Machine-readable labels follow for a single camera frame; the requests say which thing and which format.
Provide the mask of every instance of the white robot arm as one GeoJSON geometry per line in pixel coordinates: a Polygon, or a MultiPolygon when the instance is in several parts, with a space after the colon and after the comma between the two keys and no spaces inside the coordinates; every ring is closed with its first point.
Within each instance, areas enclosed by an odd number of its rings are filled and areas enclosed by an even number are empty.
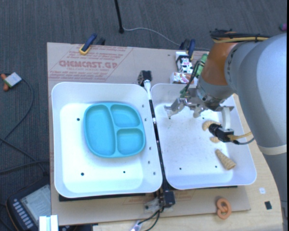
{"type": "Polygon", "coordinates": [[[230,35],[224,34],[224,41],[213,45],[196,88],[185,90],[184,96],[165,109],[170,117],[183,105],[189,106],[197,117],[207,109],[221,111],[224,100],[233,93],[238,95],[244,117],[276,181],[286,231],[287,34],[248,41],[236,41],[230,35]]]}

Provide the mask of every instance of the orange ring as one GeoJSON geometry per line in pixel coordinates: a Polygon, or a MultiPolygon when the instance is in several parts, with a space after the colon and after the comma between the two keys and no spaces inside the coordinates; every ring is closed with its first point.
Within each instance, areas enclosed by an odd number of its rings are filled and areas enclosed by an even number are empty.
{"type": "Polygon", "coordinates": [[[231,205],[227,199],[220,198],[219,200],[217,200],[216,206],[218,208],[217,215],[219,218],[225,220],[230,216],[232,210],[231,210],[231,205]]]}

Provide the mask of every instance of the white cable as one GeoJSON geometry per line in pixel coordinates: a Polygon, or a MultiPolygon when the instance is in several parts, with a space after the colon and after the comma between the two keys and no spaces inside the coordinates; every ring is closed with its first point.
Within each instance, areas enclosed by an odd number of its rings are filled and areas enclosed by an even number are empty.
{"type": "Polygon", "coordinates": [[[143,30],[148,30],[148,31],[151,31],[151,32],[154,32],[154,33],[157,33],[158,35],[162,36],[164,39],[168,40],[169,42],[175,44],[175,45],[178,45],[180,46],[180,44],[177,44],[176,42],[173,42],[172,40],[170,40],[169,38],[165,37],[164,35],[162,35],[161,33],[155,31],[155,30],[152,30],[150,28],[145,28],[145,27],[137,27],[137,28],[132,28],[132,29],[126,29],[123,27],[124,30],[126,31],[134,31],[134,30],[139,30],[139,29],[143,29],[143,30]]]}

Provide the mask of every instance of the metal stand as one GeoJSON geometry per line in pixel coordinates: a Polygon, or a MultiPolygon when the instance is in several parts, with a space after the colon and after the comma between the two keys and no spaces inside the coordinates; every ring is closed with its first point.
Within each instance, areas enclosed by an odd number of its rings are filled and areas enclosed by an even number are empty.
{"type": "Polygon", "coordinates": [[[117,10],[117,15],[118,15],[118,20],[119,20],[119,33],[124,33],[124,28],[122,26],[122,22],[121,22],[121,15],[120,15],[120,9],[119,9],[119,5],[118,5],[118,0],[114,0],[115,1],[115,6],[116,6],[116,10],[117,10]]]}

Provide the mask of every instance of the cone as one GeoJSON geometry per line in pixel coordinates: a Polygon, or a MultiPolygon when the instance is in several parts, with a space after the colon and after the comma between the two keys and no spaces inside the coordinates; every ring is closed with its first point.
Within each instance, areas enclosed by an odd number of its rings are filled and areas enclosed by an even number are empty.
{"type": "Polygon", "coordinates": [[[222,153],[221,150],[216,149],[215,153],[225,169],[230,170],[236,166],[236,163],[227,157],[224,153],[222,153]]]}

